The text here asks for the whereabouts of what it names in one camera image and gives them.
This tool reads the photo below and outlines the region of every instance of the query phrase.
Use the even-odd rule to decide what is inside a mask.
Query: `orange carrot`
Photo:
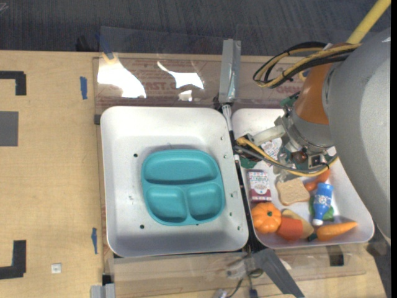
[[[317,184],[318,183],[324,183],[325,181],[327,181],[330,174],[331,174],[331,170],[328,169],[327,171],[324,171],[318,177],[316,177],[316,179],[314,179],[314,180],[312,180],[310,182],[306,182],[304,184],[306,190],[311,192],[311,191],[317,189]]]
[[[276,231],[278,236],[288,240],[299,240],[303,233],[303,224],[301,220],[291,219],[290,217],[281,216],[281,224]]]
[[[328,241],[336,236],[345,234],[357,226],[357,222],[344,222],[336,224],[327,224],[317,229],[317,238],[320,241]]]

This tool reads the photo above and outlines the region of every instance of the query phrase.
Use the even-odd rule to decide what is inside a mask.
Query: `teal plate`
[[[225,191],[216,161],[200,150],[164,150],[142,164],[146,208],[164,225],[192,225],[216,219],[225,207]]]

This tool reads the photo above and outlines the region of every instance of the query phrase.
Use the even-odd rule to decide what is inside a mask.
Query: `dark floor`
[[[375,1],[0,0],[9,6],[0,15],[0,50],[75,51],[81,36],[97,50],[95,33],[101,28],[103,32],[124,28],[134,30],[135,43],[123,46],[131,52],[152,52],[158,36],[153,32],[162,32],[166,37],[176,34],[168,40],[170,49],[163,48],[162,52],[189,52],[183,44],[176,47],[172,41],[194,35],[206,37],[209,45],[201,50],[196,47],[198,52],[220,53],[219,41],[235,38],[242,41],[243,54],[273,55],[308,39],[345,40]],[[372,32],[390,25],[389,8]],[[377,231],[368,250],[391,297],[391,248]]]

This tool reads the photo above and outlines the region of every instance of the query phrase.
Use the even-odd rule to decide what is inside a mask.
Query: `wooden table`
[[[27,76],[26,96],[16,96],[14,80],[0,79],[0,111],[19,112],[18,146],[0,147],[0,266],[11,265],[14,240],[25,240],[27,247],[26,272],[22,278],[0,280],[0,297],[89,297],[90,287],[102,282],[92,65],[98,55],[0,51],[0,71]],[[80,77],[87,79],[87,99]],[[365,274],[298,285],[307,297],[385,297],[375,262],[365,251],[363,262]],[[61,273],[52,273],[57,263]],[[273,284],[257,289],[261,297],[280,295]],[[235,297],[247,297],[247,292]]]

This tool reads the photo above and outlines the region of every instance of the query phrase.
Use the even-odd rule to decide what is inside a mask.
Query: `bottle cap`
[[[313,219],[313,220],[311,221],[311,223],[312,223],[314,226],[321,226],[321,225],[324,223],[324,221],[323,221],[323,220],[319,220],[319,219]]]

